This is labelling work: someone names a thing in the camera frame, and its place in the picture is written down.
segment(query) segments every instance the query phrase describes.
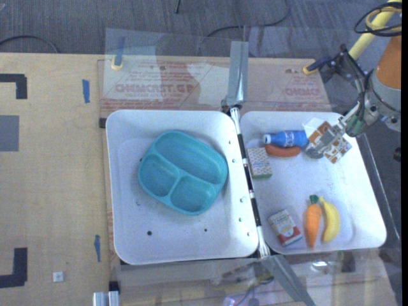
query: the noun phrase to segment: wooden surface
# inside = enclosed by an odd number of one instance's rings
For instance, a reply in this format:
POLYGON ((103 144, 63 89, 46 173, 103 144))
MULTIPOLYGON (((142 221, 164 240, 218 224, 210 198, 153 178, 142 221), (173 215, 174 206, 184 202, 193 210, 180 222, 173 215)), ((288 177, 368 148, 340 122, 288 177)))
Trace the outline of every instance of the wooden surface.
MULTIPOLYGON (((19 100, 12 84, 0 83, 0 115, 18 115, 20 121, 18 152, 0 152, 0 275, 13 271, 14 248, 28 248, 28 280, 21 287, 0 289, 2 306, 90 305, 93 292, 108 291, 110 267, 118 272, 118 259, 109 248, 105 131, 98 124, 97 63, 103 59, 0 54, 0 73, 22 73, 28 80, 28 98, 19 100), (90 103, 84 100, 82 80, 89 81, 90 103), (53 283, 54 272, 64 272, 64 282, 53 283)), ((298 265, 294 270, 317 305, 394 305, 381 260, 376 254, 361 259, 363 267, 351 275, 315 277, 298 265)), ((307 262, 302 266, 309 269, 307 262)), ((217 305, 223 298, 209 295, 199 279, 165 283, 160 268, 154 271, 157 283, 148 286, 129 270, 114 275, 123 280, 126 305, 180 305, 181 300, 217 305)), ((280 287, 265 289, 264 300, 271 300, 269 294, 275 294, 274 304, 302 304, 291 302, 280 287)))

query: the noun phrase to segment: teal divided bowl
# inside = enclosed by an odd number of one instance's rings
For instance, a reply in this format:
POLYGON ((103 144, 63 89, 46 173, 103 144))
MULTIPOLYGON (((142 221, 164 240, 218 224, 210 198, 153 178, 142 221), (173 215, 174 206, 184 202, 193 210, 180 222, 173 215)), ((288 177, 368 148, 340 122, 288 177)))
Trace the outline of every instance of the teal divided bowl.
POLYGON ((181 131, 159 135, 142 158, 138 181, 158 201, 187 215, 208 210, 228 175, 225 158, 181 131))

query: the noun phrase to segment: yellow tube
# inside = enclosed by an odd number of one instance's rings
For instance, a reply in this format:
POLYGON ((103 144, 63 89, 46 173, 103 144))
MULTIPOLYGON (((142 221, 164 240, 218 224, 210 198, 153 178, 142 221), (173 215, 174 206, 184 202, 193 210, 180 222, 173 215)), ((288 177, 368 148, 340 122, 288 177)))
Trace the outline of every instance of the yellow tube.
MULTIPOLYGON (((388 2, 401 3, 402 0, 388 0, 388 2)), ((392 15, 392 13, 379 13, 375 19, 373 19, 372 24, 375 26, 385 26, 392 15)), ((349 50, 349 55, 354 60, 357 60, 374 38, 375 36, 373 34, 362 34, 353 47, 349 50)))

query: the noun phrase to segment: dark floor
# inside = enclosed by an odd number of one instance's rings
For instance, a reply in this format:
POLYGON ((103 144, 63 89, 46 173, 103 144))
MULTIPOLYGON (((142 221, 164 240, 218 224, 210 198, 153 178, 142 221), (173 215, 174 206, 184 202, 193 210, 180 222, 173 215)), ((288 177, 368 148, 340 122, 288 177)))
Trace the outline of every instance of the dark floor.
MULTIPOLYGON (((261 31, 253 57, 314 58, 334 56, 342 43, 350 48, 358 39, 353 31, 357 20, 387 0, 0 0, 0 52, 50 52, 63 54, 104 54, 105 31, 129 29, 157 33, 206 36, 221 27, 248 25, 261 31), (285 15, 285 3, 289 14, 285 15)), ((240 29, 214 33, 213 37, 242 39, 240 29)), ((387 38, 375 38, 358 62, 373 69, 387 38)), ((350 90, 341 78, 326 83, 333 106, 350 101, 350 90)), ((387 264, 401 265, 401 164, 393 159, 400 147, 400 133, 378 123, 359 139, 367 169, 388 229, 383 256, 387 264)), ((402 299, 400 272, 390 279, 402 299)))

